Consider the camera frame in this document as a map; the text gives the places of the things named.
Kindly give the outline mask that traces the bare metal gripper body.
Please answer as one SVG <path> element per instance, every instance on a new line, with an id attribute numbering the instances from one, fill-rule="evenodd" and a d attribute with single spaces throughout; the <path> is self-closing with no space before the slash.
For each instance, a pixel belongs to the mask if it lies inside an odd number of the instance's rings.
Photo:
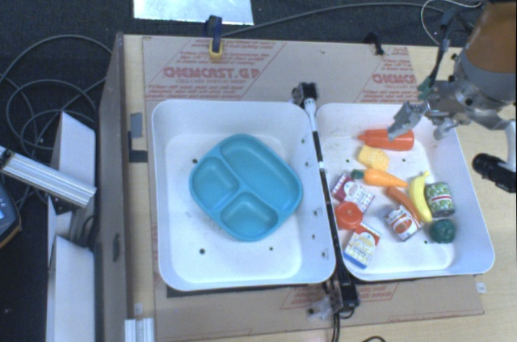
<path id="1" fill-rule="evenodd" d="M 508 127 L 512 120 L 501 118 L 499 113 L 509 103 L 494 100 L 482 94 L 470 83 L 429 82 L 421 84 L 421 100 L 427 102 L 425 116 L 450 117 L 460 125 L 472 122 L 482 127 Z"/>

